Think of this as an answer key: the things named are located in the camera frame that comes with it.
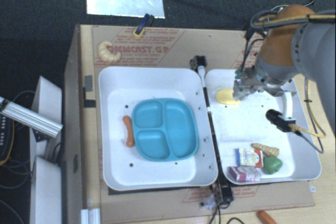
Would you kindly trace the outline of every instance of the blue plate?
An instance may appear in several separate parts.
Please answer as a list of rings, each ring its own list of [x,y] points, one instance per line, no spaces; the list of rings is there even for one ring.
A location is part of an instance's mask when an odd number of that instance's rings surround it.
[[[194,155],[198,133],[194,114],[179,99],[162,98],[138,103],[132,113],[135,145],[152,161],[176,161]]]

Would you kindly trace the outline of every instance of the cardboard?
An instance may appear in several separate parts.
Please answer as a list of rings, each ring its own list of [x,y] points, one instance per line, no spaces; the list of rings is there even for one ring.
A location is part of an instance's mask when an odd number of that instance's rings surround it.
[[[67,142],[68,156],[65,156],[67,164],[72,162],[74,156],[74,153],[70,152],[71,144],[79,143],[82,146],[79,166],[82,178],[80,179],[78,174],[75,176],[81,184],[74,185],[75,178],[71,178],[74,175],[67,177],[68,204],[74,203],[71,210],[78,209],[81,202],[84,209],[100,208],[101,221],[104,224],[212,215],[211,210],[203,210],[200,207],[200,202],[211,195],[208,187],[122,193],[108,189],[101,176],[100,112],[95,107],[85,107],[83,104],[88,103],[87,101],[99,104],[98,75],[104,67],[110,65],[188,68],[189,61],[194,56],[205,55],[208,62],[207,71],[214,68],[235,69],[243,58],[244,32],[150,28],[145,30],[142,38],[134,39],[133,30],[134,27],[120,26],[81,25],[76,28],[80,42],[77,43],[75,40],[71,50],[80,51],[78,55],[80,60],[77,62],[78,66],[74,66],[76,59],[70,56],[71,60],[68,61],[66,71],[68,73],[66,92],[70,90],[67,87],[70,83],[74,87],[72,91],[76,89],[82,91],[86,76],[92,76],[94,83],[88,91],[84,91],[85,96],[79,94],[79,104],[73,102],[73,106],[69,104],[66,106],[67,115],[71,111],[76,114],[75,117],[74,115],[68,117],[79,121],[76,122],[76,130],[73,130],[76,136]],[[112,42],[114,47],[110,48],[111,52],[121,51],[124,60],[118,63],[100,61],[97,46],[105,40]],[[248,66],[254,62],[254,53],[255,51],[248,58]],[[79,84],[76,87],[69,81],[70,73],[75,77],[79,74]],[[233,192],[235,200],[227,209],[222,210],[223,214],[314,205],[307,181],[240,186],[234,187]],[[76,214],[79,216],[80,210],[78,212],[68,210],[69,223],[78,223]]]

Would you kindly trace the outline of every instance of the white tray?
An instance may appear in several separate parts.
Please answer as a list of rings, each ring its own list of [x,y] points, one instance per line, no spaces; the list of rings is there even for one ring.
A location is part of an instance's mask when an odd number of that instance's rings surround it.
[[[251,148],[251,143],[275,146],[280,149],[279,159],[283,165],[279,172],[267,175],[262,169],[258,183],[311,180],[321,173],[321,163],[317,152],[302,138],[293,133],[283,133],[265,117],[269,109],[282,113],[282,99],[266,92],[249,95],[239,105],[223,105],[216,101],[220,89],[233,88],[234,70],[211,70],[207,73],[207,85],[219,154],[225,176],[235,184],[255,184],[238,182],[228,171],[237,165],[235,149]],[[286,83],[283,89],[296,92],[294,81]],[[293,118],[297,124],[308,129],[307,121],[298,94],[293,97]]]
[[[189,69],[107,67],[99,75],[103,176],[115,190],[211,185],[218,168],[203,88],[198,74]],[[136,147],[126,147],[122,121],[140,101],[177,98],[192,109],[198,129],[195,155],[172,162],[142,157]]]

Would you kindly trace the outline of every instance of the brown sausage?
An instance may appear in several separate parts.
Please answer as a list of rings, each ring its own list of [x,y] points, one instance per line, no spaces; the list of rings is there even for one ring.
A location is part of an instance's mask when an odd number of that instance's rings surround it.
[[[257,216],[262,221],[262,224],[277,224],[265,211],[258,211]]]
[[[124,122],[126,129],[127,129],[127,141],[126,141],[126,146],[127,147],[133,147],[135,142],[134,142],[134,135],[133,135],[133,127],[132,127],[132,120],[129,116],[124,116],[122,118],[122,121]]]

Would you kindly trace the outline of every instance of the small box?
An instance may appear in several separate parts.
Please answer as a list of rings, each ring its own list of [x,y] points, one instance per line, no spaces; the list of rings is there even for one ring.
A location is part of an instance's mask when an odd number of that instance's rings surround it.
[[[237,181],[260,181],[261,178],[261,173],[250,166],[231,166],[229,172]]]
[[[238,166],[254,166],[263,167],[264,160],[262,151],[260,150],[246,150],[244,148],[237,149],[237,163]]]

